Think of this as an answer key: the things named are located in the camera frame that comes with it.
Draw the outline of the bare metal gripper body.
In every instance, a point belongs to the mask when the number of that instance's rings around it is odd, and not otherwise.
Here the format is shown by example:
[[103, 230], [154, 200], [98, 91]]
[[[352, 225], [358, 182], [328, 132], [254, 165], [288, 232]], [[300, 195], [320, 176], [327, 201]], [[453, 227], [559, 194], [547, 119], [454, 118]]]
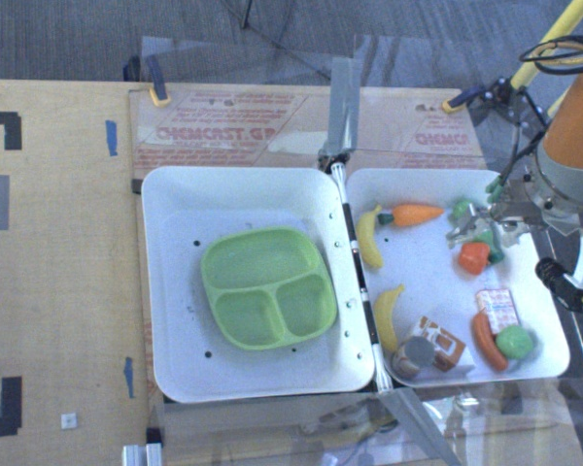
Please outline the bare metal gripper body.
[[500, 224], [504, 242], [534, 229], [555, 229], [568, 236], [580, 228], [583, 200], [569, 197], [542, 176], [505, 180], [496, 177], [488, 184], [489, 214]]

